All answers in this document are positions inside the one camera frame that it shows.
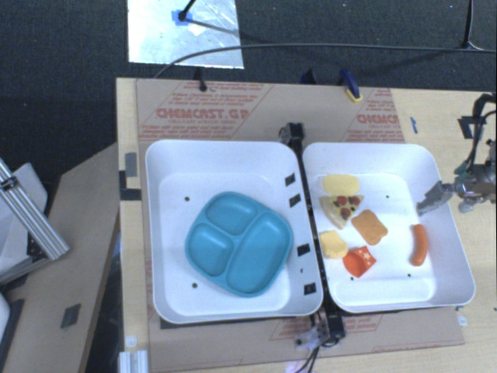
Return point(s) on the thin black rod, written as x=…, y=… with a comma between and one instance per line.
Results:
x=310, y=212

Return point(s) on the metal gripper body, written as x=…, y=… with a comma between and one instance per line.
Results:
x=479, y=183

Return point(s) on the pale yellow oval biscuit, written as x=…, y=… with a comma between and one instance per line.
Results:
x=341, y=184

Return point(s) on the toy pizza slice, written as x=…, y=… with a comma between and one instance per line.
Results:
x=341, y=208

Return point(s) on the brown cardboard board red print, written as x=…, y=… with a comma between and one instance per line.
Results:
x=248, y=111

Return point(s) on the white plastic tray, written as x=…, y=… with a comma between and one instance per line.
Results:
x=392, y=290
x=174, y=161

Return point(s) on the red carton of yellow fries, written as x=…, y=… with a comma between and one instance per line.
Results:
x=359, y=262

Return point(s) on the blue divided plate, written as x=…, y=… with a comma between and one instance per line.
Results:
x=248, y=247

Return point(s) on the brown toast slice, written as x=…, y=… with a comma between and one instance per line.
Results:
x=369, y=227

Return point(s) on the orange sausage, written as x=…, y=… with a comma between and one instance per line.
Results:
x=420, y=245

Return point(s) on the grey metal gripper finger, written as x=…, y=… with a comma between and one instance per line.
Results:
x=433, y=198
x=468, y=207

